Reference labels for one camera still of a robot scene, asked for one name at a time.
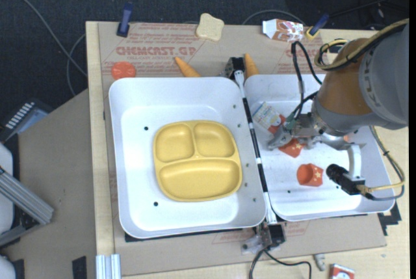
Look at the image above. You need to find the white and orange carton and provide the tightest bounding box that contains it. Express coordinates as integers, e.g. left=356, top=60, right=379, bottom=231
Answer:
left=262, top=18, right=305, bottom=43

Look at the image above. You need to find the orange round disc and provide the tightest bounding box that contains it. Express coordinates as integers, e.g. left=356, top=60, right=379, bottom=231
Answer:
left=110, top=60, right=137, bottom=81

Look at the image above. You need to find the brown cardboard board red print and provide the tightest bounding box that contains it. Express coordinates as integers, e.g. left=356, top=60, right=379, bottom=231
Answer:
left=97, top=21, right=388, bottom=277

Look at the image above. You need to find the black cylinder on white bracket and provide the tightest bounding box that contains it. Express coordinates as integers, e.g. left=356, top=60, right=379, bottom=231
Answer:
left=326, top=140, right=367, bottom=196

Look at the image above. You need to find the orange cup with yellow star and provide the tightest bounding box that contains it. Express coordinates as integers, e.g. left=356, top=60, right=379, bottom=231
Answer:
left=296, top=163, right=325, bottom=188

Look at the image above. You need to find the white and red small carton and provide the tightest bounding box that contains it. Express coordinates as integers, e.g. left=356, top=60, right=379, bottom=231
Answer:
left=252, top=101, right=287, bottom=135

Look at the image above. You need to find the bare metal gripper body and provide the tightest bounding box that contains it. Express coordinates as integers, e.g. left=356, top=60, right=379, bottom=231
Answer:
left=286, top=112, right=359, bottom=150

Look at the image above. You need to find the white plastic tray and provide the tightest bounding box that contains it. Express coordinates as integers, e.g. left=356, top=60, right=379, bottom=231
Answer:
left=243, top=73, right=397, bottom=222
left=108, top=76, right=268, bottom=239

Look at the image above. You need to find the orange carrot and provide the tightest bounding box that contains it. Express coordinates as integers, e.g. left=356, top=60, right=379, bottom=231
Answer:
left=244, top=52, right=261, bottom=77
left=174, top=56, right=202, bottom=78

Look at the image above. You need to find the thin black and white rod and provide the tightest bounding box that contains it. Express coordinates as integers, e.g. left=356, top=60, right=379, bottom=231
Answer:
left=234, top=70, right=278, bottom=224

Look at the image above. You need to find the beige bread slice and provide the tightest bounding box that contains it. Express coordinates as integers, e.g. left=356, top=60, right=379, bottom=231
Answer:
left=195, top=12, right=226, bottom=43

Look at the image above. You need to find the orange packet with yellow stars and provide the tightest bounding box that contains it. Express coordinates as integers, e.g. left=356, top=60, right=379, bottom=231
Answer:
left=278, top=138, right=307, bottom=159

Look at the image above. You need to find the yellow divided plate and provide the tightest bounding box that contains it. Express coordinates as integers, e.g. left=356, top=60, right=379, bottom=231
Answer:
left=152, top=120, right=244, bottom=203

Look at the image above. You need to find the red and white packet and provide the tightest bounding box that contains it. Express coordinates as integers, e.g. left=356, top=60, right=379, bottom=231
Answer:
left=328, top=263, right=356, bottom=279

